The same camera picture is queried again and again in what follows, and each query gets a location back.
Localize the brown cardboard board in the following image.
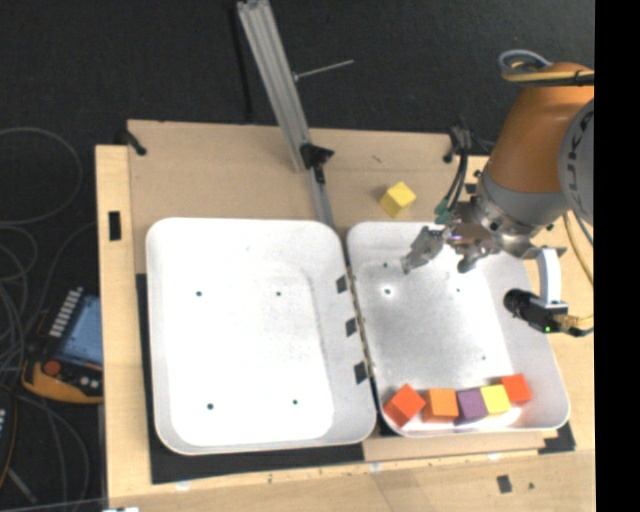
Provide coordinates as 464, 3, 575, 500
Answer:
126, 118, 560, 463

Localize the yellow cube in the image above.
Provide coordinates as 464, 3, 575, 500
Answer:
378, 180, 418, 219
480, 383, 513, 416

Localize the black cylinder on white bracket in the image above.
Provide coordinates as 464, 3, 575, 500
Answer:
503, 247, 570, 334

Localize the orange cube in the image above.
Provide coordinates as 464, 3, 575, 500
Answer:
421, 387, 461, 424

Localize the red cube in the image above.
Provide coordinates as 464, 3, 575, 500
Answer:
382, 383, 428, 428
500, 373, 533, 405

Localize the purple cube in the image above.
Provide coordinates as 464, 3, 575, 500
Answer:
455, 387, 489, 424

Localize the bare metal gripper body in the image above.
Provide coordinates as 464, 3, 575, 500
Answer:
443, 198, 542, 259

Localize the white plastic tray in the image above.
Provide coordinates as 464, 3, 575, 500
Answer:
144, 216, 378, 457
345, 220, 572, 439

